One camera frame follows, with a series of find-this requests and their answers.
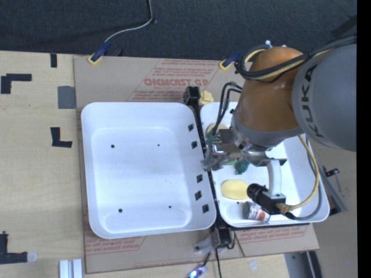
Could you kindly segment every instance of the can with red label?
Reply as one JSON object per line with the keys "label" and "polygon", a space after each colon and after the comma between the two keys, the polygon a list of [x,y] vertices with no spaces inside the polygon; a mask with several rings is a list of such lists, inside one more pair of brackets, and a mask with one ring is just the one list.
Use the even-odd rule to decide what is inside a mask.
{"label": "can with red label", "polygon": [[243,217],[247,220],[268,222],[271,218],[258,204],[247,201],[243,205]]}

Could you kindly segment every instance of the cardboard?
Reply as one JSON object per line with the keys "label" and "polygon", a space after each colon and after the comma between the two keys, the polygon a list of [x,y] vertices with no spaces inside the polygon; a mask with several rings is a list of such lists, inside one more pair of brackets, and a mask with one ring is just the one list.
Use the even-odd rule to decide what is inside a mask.
{"label": "cardboard", "polygon": [[[198,86],[218,101],[221,88],[244,80],[234,69],[219,70],[218,61],[158,58],[103,57],[97,65],[88,56],[74,57],[79,161],[82,186],[86,272],[146,268],[202,262],[193,244],[205,239],[209,230],[106,240],[89,226],[85,168],[82,148],[81,111],[93,102],[179,102],[187,86]],[[237,101],[234,94],[231,101]],[[313,250],[318,248],[312,225],[259,228],[237,231],[238,245],[220,252],[220,259]]]}

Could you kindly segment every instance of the light wood surface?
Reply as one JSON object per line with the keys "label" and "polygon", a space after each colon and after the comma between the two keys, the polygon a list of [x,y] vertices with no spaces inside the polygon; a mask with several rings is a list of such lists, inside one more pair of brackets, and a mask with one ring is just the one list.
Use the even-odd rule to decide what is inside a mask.
{"label": "light wood surface", "polygon": [[[84,259],[77,122],[74,109],[58,109],[57,88],[74,86],[72,55],[0,52],[0,75],[32,74],[31,82],[12,82],[0,94],[0,231],[8,252],[36,252],[26,264],[0,265],[0,277],[58,277],[62,259]],[[72,148],[52,147],[51,127]],[[288,278],[284,255],[229,259],[220,262],[224,278]],[[163,266],[84,277],[187,277],[197,264]],[[208,263],[203,277],[218,277]]]}

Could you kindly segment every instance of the dark fabric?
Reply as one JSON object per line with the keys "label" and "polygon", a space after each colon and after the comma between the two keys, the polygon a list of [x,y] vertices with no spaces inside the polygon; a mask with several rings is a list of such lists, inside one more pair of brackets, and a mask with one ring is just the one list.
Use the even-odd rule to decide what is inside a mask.
{"label": "dark fabric", "polygon": [[[357,31],[357,0],[151,0],[157,24],[112,39],[124,56],[221,60],[269,39],[307,52]],[[146,0],[0,0],[0,50],[92,54],[149,19]]]}

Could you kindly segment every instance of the green object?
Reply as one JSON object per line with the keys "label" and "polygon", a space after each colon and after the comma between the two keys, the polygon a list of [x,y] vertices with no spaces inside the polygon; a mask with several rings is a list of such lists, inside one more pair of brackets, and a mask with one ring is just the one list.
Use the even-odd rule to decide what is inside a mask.
{"label": "green object", "polygon": [[250,163],[247,160],[240,159],[236,162],[236,164],[234,164],[234,167],[236,169],[237,174],[241,175],[248,169],[249,165]]}

